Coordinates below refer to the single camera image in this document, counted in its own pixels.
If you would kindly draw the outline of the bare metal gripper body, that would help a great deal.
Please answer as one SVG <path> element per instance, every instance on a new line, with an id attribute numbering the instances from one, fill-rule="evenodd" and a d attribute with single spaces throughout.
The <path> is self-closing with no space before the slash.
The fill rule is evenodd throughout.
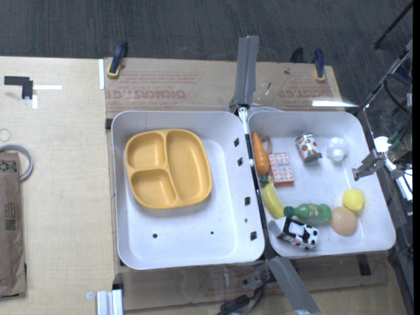
<path id="1" fill-rule="evenodd" d="M 377 152 L 385 157 L 385 169 L 389 173 L 396 173 L 397 166 L 394 162 L 396 160 L 397 140 L 392 140 L 386 136 L 378 136 L 373 141 Z"/>

